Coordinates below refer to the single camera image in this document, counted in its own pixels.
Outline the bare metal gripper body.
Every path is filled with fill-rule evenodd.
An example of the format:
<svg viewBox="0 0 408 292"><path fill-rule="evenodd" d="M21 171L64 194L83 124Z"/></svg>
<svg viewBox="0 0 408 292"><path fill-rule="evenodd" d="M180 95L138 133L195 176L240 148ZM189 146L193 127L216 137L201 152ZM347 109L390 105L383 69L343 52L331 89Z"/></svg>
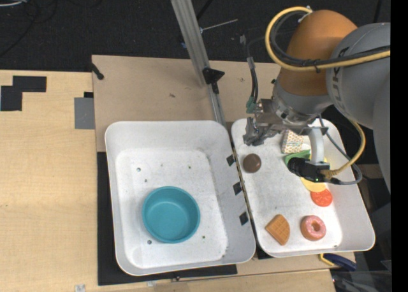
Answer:
<svg viewBox="0 0 408 292"><path fill-rule="evenodd" d="M316 114L301 113L278 98L260 99L254 110L253 123L259 133L290 129L298 135L316 119Z"/></svg>

